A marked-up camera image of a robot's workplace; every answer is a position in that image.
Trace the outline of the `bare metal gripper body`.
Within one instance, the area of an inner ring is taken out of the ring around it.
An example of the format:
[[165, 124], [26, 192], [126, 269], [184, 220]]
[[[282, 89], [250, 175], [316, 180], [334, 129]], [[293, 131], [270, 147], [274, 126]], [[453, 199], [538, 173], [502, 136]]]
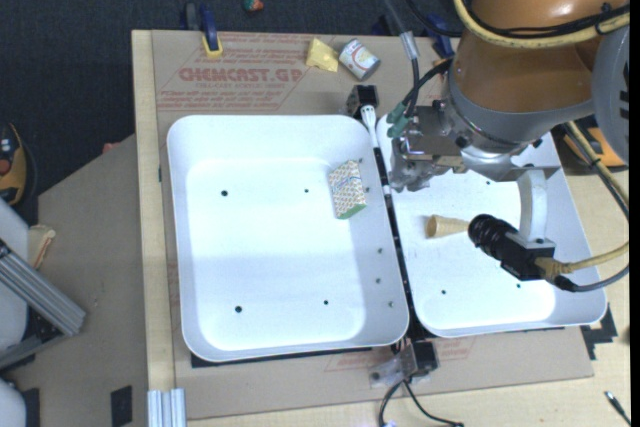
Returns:
[[473, 171], [493, 181], [516, 181], [528, 171], [512, 161], [528, 145], [481, 129], [451, 103], [419, 106], [396, 138], [408, 169], [411, 162], [431, 161], [441, 167], [439, 176]]

